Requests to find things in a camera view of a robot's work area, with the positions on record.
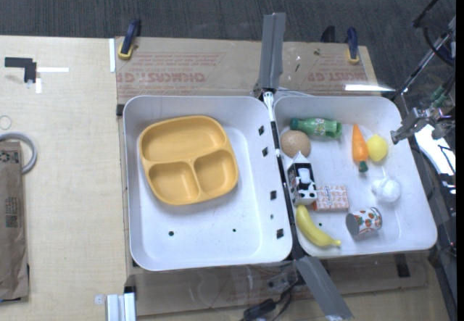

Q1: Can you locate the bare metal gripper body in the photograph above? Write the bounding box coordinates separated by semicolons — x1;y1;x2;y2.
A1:
416;106;456;140

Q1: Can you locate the yellow lemon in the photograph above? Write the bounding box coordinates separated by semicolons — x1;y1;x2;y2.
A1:
365;133;389;162

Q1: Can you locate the orange carrot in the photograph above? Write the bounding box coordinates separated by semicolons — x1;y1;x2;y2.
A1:
352;123;370;173

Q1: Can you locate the white lumpy round object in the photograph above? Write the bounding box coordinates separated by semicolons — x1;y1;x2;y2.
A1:
370;177;402;204

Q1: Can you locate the green plastic bottle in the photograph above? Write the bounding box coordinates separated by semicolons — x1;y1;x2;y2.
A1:
289;117;344;140

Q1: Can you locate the white plastic tray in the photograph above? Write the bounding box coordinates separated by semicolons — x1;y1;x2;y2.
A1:
122;94;294;272
272;95;439;259

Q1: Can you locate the white can with orange print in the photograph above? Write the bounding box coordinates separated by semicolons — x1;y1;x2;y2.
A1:
344;207;384;240

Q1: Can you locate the orange and white packet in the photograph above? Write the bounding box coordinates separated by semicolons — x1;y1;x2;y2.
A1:
312;185;350;212

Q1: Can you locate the brown bread roll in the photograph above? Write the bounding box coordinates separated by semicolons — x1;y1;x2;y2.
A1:
279;130;312;159

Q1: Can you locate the black and white milk carton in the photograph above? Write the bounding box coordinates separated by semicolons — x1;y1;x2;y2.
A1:
286;151;318;207

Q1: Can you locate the yellow banana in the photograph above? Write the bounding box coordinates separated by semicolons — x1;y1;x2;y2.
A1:
295;204;342;249

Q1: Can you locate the brown cardboard board red print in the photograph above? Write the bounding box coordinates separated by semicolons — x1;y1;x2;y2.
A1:
114;36;429;317

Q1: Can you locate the yellow divided plate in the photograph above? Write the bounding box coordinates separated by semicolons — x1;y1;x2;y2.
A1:
138;114;239;207

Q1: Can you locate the brown paper bag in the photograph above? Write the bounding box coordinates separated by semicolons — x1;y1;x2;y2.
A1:
0;141;30;301

